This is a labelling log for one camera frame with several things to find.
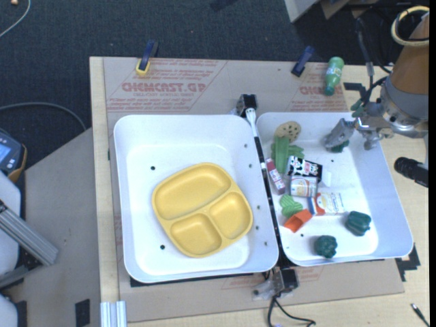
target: white tray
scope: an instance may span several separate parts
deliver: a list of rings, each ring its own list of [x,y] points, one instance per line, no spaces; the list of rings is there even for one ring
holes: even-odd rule
[[[279,255],[251,128],[234,115],[129,115],[114,127],[125,267],[135,280],[158,283],[259,273]],[[211,162],[224,168],[253,211],[249,233],[206,258],[182,254],[156,218],[151,195],[172,174]]]
[[[304,149],[305,159],[323,166],[323,176],[329,172],[332,176],[330,186],[321,183],[318,191],[339,192],[348,211],[359,211],[372,217],[371,229],[364,236],[354,236],[345,228],[346,215],[315,216],[293,233],[283,227],[286,219],[281,214],[280,196],[271,186],[283,250],[300,266],[399,258],[413,247],[409,225],[380,145],[376,144],[370,151],[364,150],[364,138],[357,132],[342,153],[330,153],[322,145],[322,138],[331,132],[340,118],[353,119],[343,112],[269,112],[257,121],[265,157],[270,157],[276,128],[288,121],[298,122],[302,131],[292,144]],[[306,198],[294,199],[306,208]],[[317,255],[313,249],[315,240],[321,235],[334,236],[338,242],[337,254],[332,259]]]

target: white cable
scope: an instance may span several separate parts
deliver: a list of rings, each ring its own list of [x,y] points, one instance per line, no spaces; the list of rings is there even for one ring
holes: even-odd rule
[[[11,29],[13,29],[14,27],[16,27],[16,25],[19,23],[19,22],[21,22],[24,18],[25,18],[25,16],[27,16],[27,14],[29,13],[29,10],[30,10],[30,5],[31,5],[31,2],[30,2],[30,0],[27,0],[28,2],[29,2],[29,4],[27,5],[27,9],[26,9],[26,12],[21,16],[21,18],[19,19],[19,20],[17,20],[13,25],[11,25],[9,28],[7,28],[5,31],[2,31],[1,33],[0,33],[0,37],[2,37],[3,35],[5,35],[8,31],[10,31]]]

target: small box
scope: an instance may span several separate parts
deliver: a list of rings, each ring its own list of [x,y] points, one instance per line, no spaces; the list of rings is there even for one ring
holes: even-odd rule
[[[322,165],[291,155],[287,161],[287,175],[315,177],[318,182],[321,182]]]
[[[325,191],[309,200],[309,210],[314,215],[342,215],[347,212],[340,193]]]
[[[318,180],[310,176],[293,176],[290,182],[290,194],[304,198],[314,198],[318,190]]]
[[[281,176],[279,174],[279,171],[277,171],[273,159],[270,157],[265,160],[266,163],[266,169],[268,170],[268,174],[273,181],[273,185],[275,190],[279,195],[282,195],[285,193],[286,185],[283,182],[283,179],[281,179]]]

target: green broccoli toy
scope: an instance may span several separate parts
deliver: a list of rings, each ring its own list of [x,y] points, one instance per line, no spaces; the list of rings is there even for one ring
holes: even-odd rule
[[[336,238],[331,235],[322,235],[315,241],[315,252],[326,258],[333,258],[338,244]]]
[[[304,159],[303,150],[297,145],[290,145],[289,137],[274,136],[274,143],[271,145],[271,156],[277,171],[282,174],[286,172],[287,159],[291,155]]]

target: cookie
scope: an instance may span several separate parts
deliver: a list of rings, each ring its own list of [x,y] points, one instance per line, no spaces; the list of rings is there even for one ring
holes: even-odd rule
[[[298,135],[301,132],[301,126],[296,121],[288,121],[287,123],[282,123],[275,130],[274,135],[277,137],[288,137],[290,143],[295,141],[298,138]]]

